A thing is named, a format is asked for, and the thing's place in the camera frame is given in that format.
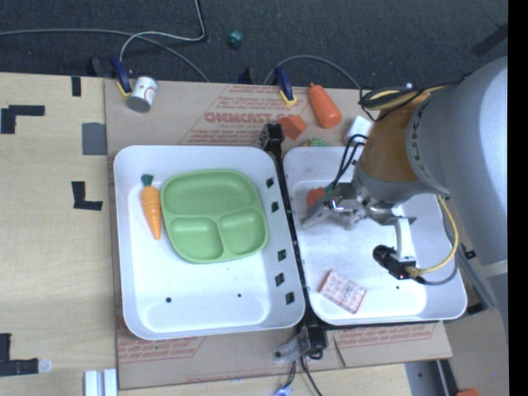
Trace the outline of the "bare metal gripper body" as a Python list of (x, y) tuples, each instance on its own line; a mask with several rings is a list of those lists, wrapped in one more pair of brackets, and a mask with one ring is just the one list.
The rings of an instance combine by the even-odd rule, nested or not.
[(395, 204), (374, 198), (355, 182), (330, 183), (324, 188), (323, 203), (336, 214), (361, 213), (380, 225), (393, 225), (403, 216), (394, 212)]

